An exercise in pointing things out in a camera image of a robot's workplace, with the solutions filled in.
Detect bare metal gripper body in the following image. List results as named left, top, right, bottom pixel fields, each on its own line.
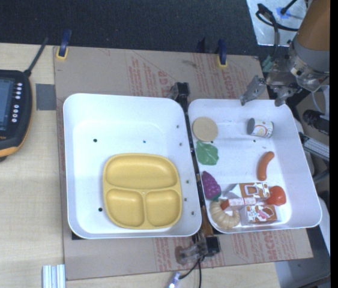
left=265, top=62, right=330, bottom=94

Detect small white and orange can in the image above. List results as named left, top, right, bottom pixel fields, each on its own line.
left=246, top=117, right=274, bottom=139

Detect tan round biscuit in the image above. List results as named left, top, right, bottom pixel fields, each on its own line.
left=192, top=116, right=219, bottom=142

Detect white plastic tray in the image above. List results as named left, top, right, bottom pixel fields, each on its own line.
left=187, top=98, right=323, bottom=235
left=62, top=92, right=203, bottom=240

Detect orange sausage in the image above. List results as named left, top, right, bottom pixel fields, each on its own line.
left=256, top=151, right=276, bottom=182

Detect green lettuce leaf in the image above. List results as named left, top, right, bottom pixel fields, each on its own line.
left=195, top=140, right=220, bottom=166

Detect orange and white carton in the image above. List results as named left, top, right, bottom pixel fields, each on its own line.
left=238, top=203, right=279, bottom=225
left=238, top=182, right=271, bottom=199

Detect red tomato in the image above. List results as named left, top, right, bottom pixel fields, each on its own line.
left=268, top=185, right=287, bottom=206

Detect purple grapes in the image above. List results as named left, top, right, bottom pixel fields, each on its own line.
left=201, top=170, right=222, bottom=201

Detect white and red small carton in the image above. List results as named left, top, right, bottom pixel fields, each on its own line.
left=220, top=197, right=267, bottom=211

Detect beige croissant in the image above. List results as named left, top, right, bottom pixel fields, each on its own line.
left=209, top=200, right=241, bottom=230

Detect yellow divided plate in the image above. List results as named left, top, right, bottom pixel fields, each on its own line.
left=102, top=152, right=183, bottom=230

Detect brown cardboard board red print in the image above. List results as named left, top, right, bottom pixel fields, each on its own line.
left=52, top=46, right=314, bottom=281

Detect black cylinder on white bracket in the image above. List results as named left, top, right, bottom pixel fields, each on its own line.
left=302, top=84, right=331, bottom=136

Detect black block with thin wires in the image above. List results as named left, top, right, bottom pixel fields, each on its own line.
left=168, top=82, right=191, bottom=102
left=205, top=235, right=221, bottom=257

